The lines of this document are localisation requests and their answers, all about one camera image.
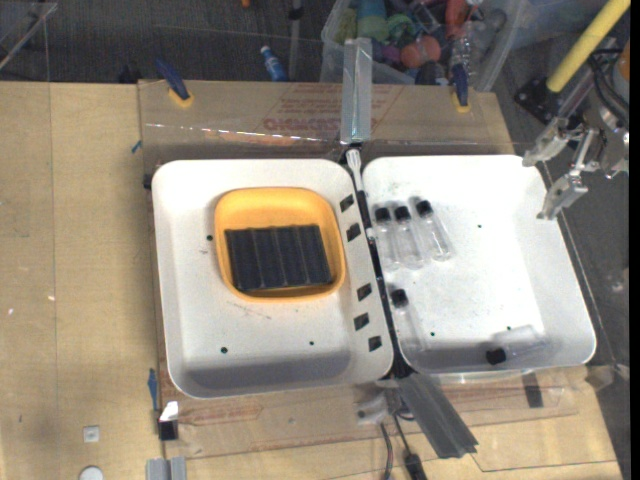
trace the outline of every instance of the wooden table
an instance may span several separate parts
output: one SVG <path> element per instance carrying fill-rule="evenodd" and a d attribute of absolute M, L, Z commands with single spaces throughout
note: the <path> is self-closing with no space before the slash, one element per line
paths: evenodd
<path fill-rule="evenodd" d="M 262 106 L 291 90 L 211 83 Z M 432 88 L 398 92 L 396 100 L 433 101 L 434 112 L 442 98 Z M 508 147 L 495 97 L 474 101 L 482 133 Z M 88 465 L 108 480 L 143 479 L 146 460 L 164 453 L 147 387 L 158 348 L 143 159 L 132 153 L 139 115 L 135 86 L 0 83 L 2 480 L 73 479 Z M 455 118 L 423 117 L 440 136 Z M 428 477 L 621 478 L 585 368 L 563 375 L 575 410 L 474 426 L 477 454 L 438 460 L 411 434 Z M 97 442 L 84 442 L 90 426 L 99 426 Z M 188 478 L 377 479 L 385 455 L 380 438 L 328 443 L 189 460 Z M 398 467 L 394 478 L 408 476 Z"/>

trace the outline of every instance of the black floor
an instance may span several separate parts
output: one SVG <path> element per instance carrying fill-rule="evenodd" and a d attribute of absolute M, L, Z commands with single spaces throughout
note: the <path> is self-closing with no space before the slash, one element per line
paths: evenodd
<path fill-rule="evenodd" d="M 35 0 L 0 0 L 33 2 Z M 162 57 L 187 79 L 269 80 L 259 54 L 269 44 L 285 63 L 291 0 L 50 0 L 58 9 L 47 28 L 49 78 L 61 82 L 115 83 L 123 66 L 157 78 Z M 335 0 L 304 0 L 298 79 L 317 81 L 322 64 L 320 32 Z M 614 34 L 628 37 L 628 16 Z M 494 91 L 522 154 L 542 126 L 513 103 L 513 94 L 534 75 L 548 74 L 575 37 L 564 37 L 510 54 Z M 41 38 L 0 73 L 2 79 L 47 78 Z M 566 172 L 566 151 L 548 163 L 550 181 Z M 585 175 L 589 194 L 564 212 L 561 224 L 574 256 L 585 300 L 598 334 L 594 366 L 608 365 L 613 383 L 598 397 L 625 478 L 631 477 L 629 367 L 629 179 Z"/>

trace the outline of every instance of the yellow tube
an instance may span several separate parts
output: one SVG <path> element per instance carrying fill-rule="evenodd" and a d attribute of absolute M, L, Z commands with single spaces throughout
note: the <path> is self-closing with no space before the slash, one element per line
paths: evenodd
<path fill-rule="evenodd" d="M 560 92 L 575 75 L 587 57 L 600 44 L 620 17 L 631 5 L 631 0 L 609 0 L 573 45 L 571 51 L 547 80 L 547 88 Z"/>

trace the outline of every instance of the black cap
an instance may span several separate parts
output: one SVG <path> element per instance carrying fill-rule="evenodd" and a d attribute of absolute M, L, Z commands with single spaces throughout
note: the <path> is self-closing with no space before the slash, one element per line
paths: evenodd
<path fill-rule="evenodd" d="M 376 210 L 376 220 L 380 222 L 389 222 L 391 220 L 391 214 L 388 208 L 378 208 Z"/>
<path fill-rule="evenodd" d="M 406 206 L 399 206 L 395 210 L 396 220 L 411 220 L 411 214 L 409 213 L 409 208 Z"/>
<path fill-rule="evenodd" d="M 500 364 L 507 360 L 507 353 L 502 347 L 494 350 L 487 350 L 487 362 L 489 364 Z"/>
<path fill-rule="evenodd" d="M 409 305 L 409 299 L 407 299 L 407 294 L 404 290 L 395 290 L 391 292 L 391 302 L 397 308 L 403 308 Z"/>
<path fill-rule="evenodd" d="M 433 213 L 433 207 L 431 206 L 431 203 L 426 199 L 420 201 L 416 205 L 416 210 L 418 211 L 418 215 L 420 215 L 420 217 L 424 217 L 425 215 Z"/>

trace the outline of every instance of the white tray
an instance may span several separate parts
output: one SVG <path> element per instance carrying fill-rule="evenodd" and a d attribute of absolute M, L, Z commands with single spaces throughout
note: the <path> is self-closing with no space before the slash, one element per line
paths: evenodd
<path fill-rule="evenodd" d="M 536 169 L 510 155 L 394 157 L 372 161 L 363 178 L 372 215 L 382 204 L 426 198 L 454 248 L 446 262 L 385 272 L 389 291 L 403 288 L 413 307 L 413 330 L 394 321 L 417 371 L 495 372 L 591 358 L 595 334 L 559 225 L 536 219 L 545 195 Z M 486 351 L 523 328 L 546 346 L 490 365 Z"/>
<path fill-rule="evenodd" d="M 375 381 L 393 359 L 364 230 L 343 239 L 346 280 L 308 303 L 251 303 L 220 275 L 213 214 L 224 193 L 300 187 L 332 206 L 342 236 L 362 220 L 349 174 L 328 160 L 185 160 L 161 167 L 152 194 L 169 374 L 187 395 L 210 398 Z M 359 301 L 356 291 L 370 283 Z M 354 318 L 368 314 L 356 330 Z M 370 340 L 380 346 L 370 351 Z"/>

